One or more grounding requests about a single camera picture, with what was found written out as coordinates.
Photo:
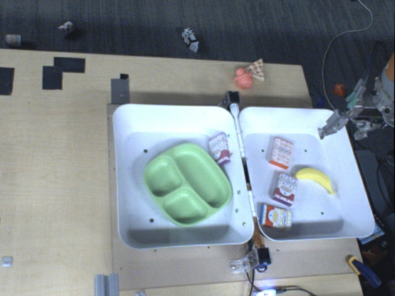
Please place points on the red and white carton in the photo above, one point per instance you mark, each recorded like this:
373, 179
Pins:
219, 148

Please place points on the small white cube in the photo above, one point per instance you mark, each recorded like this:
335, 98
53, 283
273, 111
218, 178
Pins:
7, 261

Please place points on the red and purple carton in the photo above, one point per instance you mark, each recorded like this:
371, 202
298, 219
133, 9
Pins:
284, 190

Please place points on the pizza slice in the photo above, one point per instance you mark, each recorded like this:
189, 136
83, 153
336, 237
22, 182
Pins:
256, 69

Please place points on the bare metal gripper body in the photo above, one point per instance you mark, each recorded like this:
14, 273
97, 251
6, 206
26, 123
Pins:
385, 99

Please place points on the white plastic tray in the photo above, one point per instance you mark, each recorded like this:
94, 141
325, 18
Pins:
135, 177
311, 214

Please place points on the thin black and white rod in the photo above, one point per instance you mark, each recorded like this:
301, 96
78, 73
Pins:
238, 128

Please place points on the green divided plate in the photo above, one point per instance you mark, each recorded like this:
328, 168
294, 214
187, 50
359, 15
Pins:
188, 183

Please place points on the small orange block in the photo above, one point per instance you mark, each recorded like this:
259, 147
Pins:
339, 90

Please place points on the black and white carton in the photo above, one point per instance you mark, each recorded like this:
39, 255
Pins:
190, 40

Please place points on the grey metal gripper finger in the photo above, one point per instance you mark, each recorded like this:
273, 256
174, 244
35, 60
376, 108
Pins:
364, 129
332, 123

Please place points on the pink toy food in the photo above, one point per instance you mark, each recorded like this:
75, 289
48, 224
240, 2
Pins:
243, 79

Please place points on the orange and blue carton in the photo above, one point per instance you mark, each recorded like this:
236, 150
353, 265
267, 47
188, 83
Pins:
275, 216

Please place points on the yellow banana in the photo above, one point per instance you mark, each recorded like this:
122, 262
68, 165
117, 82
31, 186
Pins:
316, 176

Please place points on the small white and brown packet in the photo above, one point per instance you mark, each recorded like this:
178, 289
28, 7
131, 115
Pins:
66, 28

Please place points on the small pale can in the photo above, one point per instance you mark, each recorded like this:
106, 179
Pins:
13, 39

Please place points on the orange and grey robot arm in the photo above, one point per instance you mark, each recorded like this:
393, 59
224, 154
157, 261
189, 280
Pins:
391, 68

